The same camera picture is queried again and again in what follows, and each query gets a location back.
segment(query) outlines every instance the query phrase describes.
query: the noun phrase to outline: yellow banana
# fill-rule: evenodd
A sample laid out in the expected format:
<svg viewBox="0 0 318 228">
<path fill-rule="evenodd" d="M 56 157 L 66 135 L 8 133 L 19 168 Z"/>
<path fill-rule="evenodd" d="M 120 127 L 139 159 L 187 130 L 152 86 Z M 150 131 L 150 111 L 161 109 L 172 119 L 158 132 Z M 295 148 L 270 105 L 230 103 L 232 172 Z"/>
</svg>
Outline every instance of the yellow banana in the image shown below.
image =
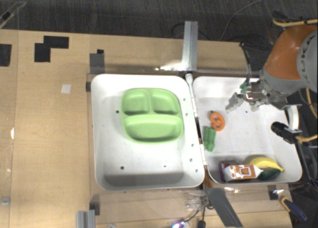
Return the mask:
<svg viewBox="0 0 318 228">
<path fill-rule="evenodd" d="M 253 164 L 258 168 L 269 167 L 273 169 L 278 169 L 284 171 L 284 168 L 280 167 L 277 162 L 269 157 L 257 157 L 254 158 L 249 164 Z"/>
</svg>

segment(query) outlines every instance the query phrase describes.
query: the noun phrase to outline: orange toy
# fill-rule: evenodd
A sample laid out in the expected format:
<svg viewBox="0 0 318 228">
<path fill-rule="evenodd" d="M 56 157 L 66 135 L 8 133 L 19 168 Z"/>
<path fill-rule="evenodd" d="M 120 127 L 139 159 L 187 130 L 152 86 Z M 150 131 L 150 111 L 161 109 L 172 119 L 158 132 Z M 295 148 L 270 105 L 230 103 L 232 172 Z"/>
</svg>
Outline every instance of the orange toy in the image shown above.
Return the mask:
<svg viewBox="0 0 318 228">
<path fill-rule="evenodd" d="M 219 131 L 222 131 L 222 129 L 224 128 L 225 126 L 225 119 L 224 117 L 218 113 L 218 112 L 212 112 L 211 115 L 210 115 L 210 121 L 212 123 L 211 127 L 219 132 Z"/>
</svg>

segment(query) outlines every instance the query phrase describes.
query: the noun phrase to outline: green plate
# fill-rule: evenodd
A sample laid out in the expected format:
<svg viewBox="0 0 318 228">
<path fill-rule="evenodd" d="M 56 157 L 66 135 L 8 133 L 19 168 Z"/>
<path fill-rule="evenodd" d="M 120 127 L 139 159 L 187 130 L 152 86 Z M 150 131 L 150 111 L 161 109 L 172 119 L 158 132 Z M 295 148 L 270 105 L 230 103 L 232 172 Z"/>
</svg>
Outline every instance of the green plate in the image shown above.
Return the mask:
<svg viewBox="0 0 318 228">
<path fill-rule="evenodd" d="M 122 125 L 126 136 L 136 143 L 166 143 L 183 134 L 178 98 L 161 88 L 133 88 L 121 101 Z"/>
</svg>

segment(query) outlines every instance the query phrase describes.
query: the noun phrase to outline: gray floor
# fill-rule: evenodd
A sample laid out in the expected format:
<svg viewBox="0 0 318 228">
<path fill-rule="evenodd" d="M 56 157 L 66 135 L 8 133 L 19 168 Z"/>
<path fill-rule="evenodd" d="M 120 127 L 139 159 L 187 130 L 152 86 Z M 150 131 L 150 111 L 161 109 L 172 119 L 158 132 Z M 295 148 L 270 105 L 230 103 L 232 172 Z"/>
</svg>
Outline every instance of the gray floor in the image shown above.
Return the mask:
<svg viewBox="0 0 318 228">
<path fill-rule="evenodd" d="M 6 28 L 171 38 L 173 26 L 195 20 L 209 39 L 219 40 L 230 17 L 256 0 L 0 0 L 0 14 L 15 1 L 27 4 Z M 271 24 L 271 14 L 275 10 L 291 17 L 317 18 L 318 0 L 256 3 L 233 18 L 223 40 L 259 35 L 260 39 L 250 37 L 249 42 L 274 41 L 281 32 L 281 28 Z M 182 26 L 174 28 L 178 38 L 182 38 L 182 32 Z M 260 69 L 267 56 L 267 52 L 254 55 L 254 69 Z M 317 132 L 317 122 L 313 128 L 314 124 L 308 121 L 309 131 Z M 296 228 L 317 226 L 317 199 L 314 191 L 294 196 L 294 201 L 310 216 L 306 224 L 295 225 Z"/>
</svg>

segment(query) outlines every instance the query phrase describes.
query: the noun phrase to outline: wooden table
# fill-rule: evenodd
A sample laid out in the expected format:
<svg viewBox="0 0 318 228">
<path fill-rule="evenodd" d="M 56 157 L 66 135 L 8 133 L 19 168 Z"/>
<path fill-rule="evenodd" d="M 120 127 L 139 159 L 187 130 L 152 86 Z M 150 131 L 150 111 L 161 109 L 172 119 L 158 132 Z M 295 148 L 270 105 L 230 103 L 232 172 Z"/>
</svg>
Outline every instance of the wooden table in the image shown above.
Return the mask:
<svg viewBox="0 0 318 228">
<path fill-rule="evenodd" d="M 70 45 L 68 49 L 52 49 L 50 63 L 35 63 L 34 44 L 43 43 L 44 35 L 67 36 Z M 154 69 L 171 60 L 180 60 L 183 42 L 0 30 L 0 43 L 12 44 L 10 67 L 0 68 L 0 79 L 12 86 L 0 85 L 0 93 L 6 97 L 0 102 L 2 107 L 7 107 L 5 116 L 15 119 L 11 184 L 1 184 L 10 173 L 3 172 L 2 167 L 6 165 L 0 163 L 0 197 L 11 196 L 10 205 L 0 205 L 0 227 L 74 228 L 76 212 L 87 211 L 90 202 L 85 91 L 89 54 L 103 49 L 107 67 L 130 65 Z M 198 68 L 244 73 L 244 56 L 237 43 L 199 41 Z M 61 93 L 64 84 L 71 84 L 70 93 Z M 0 126 L 6 132 L 11 131 L 10 123 Z M 4 137 L 8 142 L 9 136 L 1 135 L 0 139 Z M 1 156 L 12 153 L 12 150 L 6 153 L 2 145 L 0 148 Z M 287 185 L 282 187 L 290 197 Z M 270 201 L 267 192 L 263 194 L 255 199 L 230 199 L 244 227 L 292 227 L 289 214 L 279 202 Z M 162 208 L 174 211 L 172 206 Z M 121 222 L 116 226 L 162 228 L 176 220 Z M 191 227 L 196 227 L 197 220 L 190 223 Z M 208 212 L 205 220 L 208 228 L 223 227 L 215 211 Z M 107 224 L 97 227 L 105 228 Z"/>
</svg>

